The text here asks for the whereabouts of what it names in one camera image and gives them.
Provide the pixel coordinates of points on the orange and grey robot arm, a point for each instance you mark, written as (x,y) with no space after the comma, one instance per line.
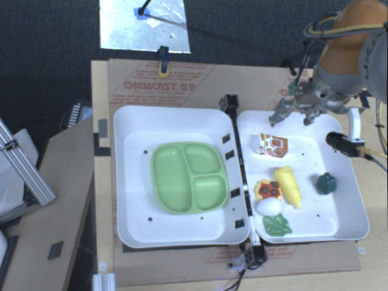
(353,53)

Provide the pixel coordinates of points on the black cylinder on white bracket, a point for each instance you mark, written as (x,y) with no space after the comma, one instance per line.
(345,142)

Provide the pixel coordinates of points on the yellow mustard bottle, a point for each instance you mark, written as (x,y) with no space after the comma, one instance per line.
(288,183)

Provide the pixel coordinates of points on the white egg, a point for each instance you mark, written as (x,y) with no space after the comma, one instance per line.
(269,207)

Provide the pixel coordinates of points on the thin black and white rod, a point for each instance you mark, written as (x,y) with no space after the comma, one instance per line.
(241,162)

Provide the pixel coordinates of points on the green divided plate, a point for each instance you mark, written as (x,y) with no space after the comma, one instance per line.
(182,177)

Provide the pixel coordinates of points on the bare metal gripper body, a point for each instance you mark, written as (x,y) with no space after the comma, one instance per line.
(312,97)

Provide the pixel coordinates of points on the brown cardboard board red print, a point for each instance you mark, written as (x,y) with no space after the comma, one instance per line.
(194,80)

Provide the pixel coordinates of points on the white plastic tray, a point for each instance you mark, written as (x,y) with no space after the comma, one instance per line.
(327,192)
(136,174)

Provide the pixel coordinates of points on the green lettuce leaf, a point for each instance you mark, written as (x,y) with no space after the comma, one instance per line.
(276,226)

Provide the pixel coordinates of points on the toy pizza slice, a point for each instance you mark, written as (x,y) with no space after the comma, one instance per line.
(266,189)

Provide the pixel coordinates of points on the dark green bell pepper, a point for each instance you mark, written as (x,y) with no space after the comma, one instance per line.
(326,183)

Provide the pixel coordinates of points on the white and brown carton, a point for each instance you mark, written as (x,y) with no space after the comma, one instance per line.
(272,145)

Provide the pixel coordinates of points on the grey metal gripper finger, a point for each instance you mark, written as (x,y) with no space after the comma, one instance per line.
(312,116)
(280,114)

